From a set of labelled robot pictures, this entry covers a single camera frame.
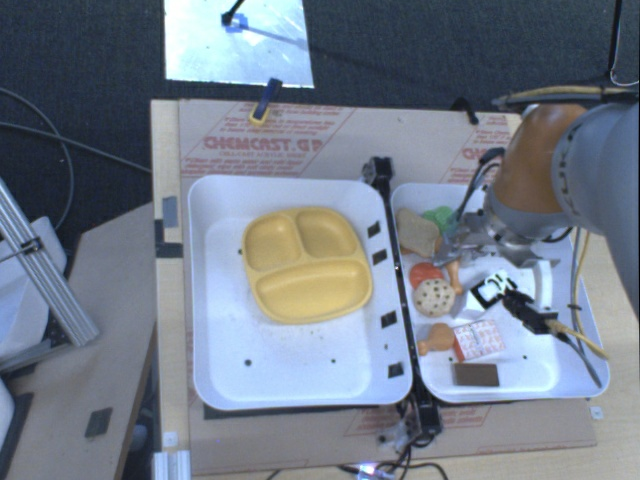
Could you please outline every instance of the yellow plate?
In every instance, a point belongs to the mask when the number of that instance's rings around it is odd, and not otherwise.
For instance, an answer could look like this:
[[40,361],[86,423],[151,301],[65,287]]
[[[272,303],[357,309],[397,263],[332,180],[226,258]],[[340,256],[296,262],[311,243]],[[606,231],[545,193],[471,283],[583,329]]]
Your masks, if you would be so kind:
[[244,266],[262,311],[285,324],[321,322],[371,297],[369,263],[338,212],[305,207],[263,215],[242,237]]

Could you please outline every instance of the dark floor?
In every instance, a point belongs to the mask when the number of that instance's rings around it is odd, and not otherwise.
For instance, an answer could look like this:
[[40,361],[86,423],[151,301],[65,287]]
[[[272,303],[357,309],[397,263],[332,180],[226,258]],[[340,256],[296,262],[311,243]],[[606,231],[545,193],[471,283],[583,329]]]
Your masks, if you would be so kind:
[[[566,82],[603,81],[615,0],[303,0],[315,89],[280,101],[446,109]],[[618,73],[638,78],[640,0],[624,0]],[[154,98],[258,99],[258,87],[164,78],[163,0],[0,0],[0,87],[67,137],[150,165]],[[43,127],[0,95],[0,121]],[[68,191],[59,146],[0,128],[0,177],[30,217],[57,221]],[[71,150],[79,235],[151,200],[148,174]]]

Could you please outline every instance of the green object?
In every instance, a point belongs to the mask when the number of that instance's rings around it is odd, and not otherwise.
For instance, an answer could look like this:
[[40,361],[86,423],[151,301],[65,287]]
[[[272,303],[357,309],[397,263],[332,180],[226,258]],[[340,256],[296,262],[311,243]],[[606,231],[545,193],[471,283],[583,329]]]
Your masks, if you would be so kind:
[[451,226],[449,223],[449,218],[453,215],[453,210],[448,206],[438,206],[433,210],[427,210],[422,214],[423,219],[430,220],[440,230],[441,234],[444,234],[445,231]]

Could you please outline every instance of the reflective sheet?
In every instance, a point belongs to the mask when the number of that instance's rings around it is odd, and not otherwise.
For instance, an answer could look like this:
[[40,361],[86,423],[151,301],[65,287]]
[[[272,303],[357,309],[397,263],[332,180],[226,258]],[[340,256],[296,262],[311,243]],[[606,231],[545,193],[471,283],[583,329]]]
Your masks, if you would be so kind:
[[225,27],[235,2],[165,0],[167,79],[313,88],[302,0],[245,0]]

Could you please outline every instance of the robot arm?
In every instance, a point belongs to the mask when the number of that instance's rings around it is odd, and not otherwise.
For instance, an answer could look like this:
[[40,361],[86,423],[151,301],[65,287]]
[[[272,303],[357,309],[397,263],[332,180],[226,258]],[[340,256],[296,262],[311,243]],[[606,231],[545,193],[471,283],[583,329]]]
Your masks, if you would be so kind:
[[507,252],[568,226],[604,235],[638,314],[638,104],[535,108],[507,149],[485,214]]

